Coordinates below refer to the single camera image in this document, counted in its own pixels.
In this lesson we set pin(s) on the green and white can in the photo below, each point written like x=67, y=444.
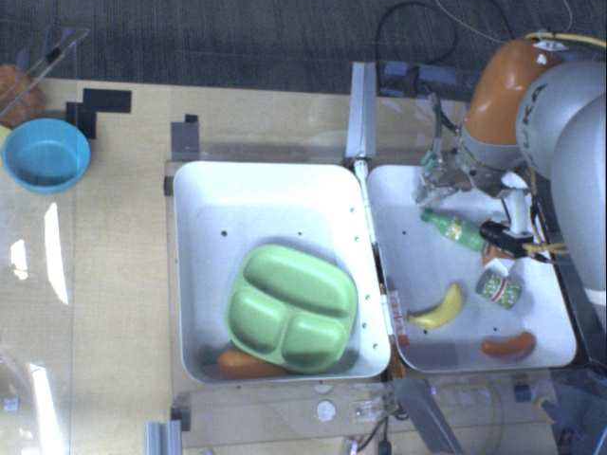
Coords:
x=500, y=291

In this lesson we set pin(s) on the brown bread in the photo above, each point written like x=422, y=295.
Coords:
x=21, y=97

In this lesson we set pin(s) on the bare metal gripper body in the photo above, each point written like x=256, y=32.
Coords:
x=474, y=174

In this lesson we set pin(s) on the orange sausage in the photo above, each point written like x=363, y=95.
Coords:
x=507, y=345

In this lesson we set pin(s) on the green plastic bottle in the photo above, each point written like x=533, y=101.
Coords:
x=457, y=230

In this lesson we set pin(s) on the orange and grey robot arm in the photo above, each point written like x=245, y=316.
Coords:
x=559, y=126

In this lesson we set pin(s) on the orange and white carton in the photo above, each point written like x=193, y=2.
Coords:
x=495, y=257

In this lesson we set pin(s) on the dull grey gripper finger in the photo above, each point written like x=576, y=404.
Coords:
x=428, y=191
x=454, y=193

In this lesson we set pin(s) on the orange carrot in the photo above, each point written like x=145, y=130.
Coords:
x=246, y=367

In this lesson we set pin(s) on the white plastic tray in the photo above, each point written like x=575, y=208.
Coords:
x=441, y=263
x=265, y=206

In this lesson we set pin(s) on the yellow banana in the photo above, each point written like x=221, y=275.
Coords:
x=443, y=311

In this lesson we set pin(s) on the green divided plate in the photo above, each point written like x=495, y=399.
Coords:
x=289, y=311

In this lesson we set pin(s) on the blue bowl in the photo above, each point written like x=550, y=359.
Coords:
x=45, y=157

